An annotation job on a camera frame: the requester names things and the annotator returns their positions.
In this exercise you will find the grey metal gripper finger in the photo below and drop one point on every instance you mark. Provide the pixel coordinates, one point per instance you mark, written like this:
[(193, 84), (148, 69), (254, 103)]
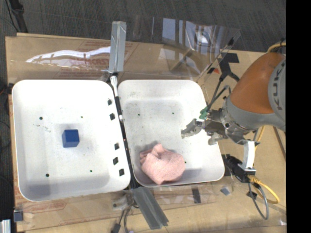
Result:
[(213, 138), (192, 128)]

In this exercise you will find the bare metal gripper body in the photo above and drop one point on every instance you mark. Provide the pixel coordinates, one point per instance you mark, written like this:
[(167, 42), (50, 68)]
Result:
[(215, 124)]

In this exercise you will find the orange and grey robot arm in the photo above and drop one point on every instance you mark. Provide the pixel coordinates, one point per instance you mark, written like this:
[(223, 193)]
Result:
[(252, 88)]

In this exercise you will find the white plastic tray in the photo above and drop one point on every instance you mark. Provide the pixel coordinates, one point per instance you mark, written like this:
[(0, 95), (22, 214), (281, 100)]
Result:
[(160, 120), (73, 161)]

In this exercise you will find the pink cloth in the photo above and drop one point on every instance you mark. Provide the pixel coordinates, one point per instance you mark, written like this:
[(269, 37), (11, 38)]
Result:
[(162, 165)]

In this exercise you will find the blue cube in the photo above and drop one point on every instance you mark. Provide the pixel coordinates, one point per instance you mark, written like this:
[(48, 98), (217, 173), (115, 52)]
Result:
[(70, 138)]

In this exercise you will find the brown cardboard board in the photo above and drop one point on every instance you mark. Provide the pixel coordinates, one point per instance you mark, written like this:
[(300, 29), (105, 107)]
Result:
[(85, 215)]

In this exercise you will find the black cylinder on white bracket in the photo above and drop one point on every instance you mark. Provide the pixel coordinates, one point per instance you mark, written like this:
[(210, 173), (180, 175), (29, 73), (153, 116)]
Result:
[(247, 154)]

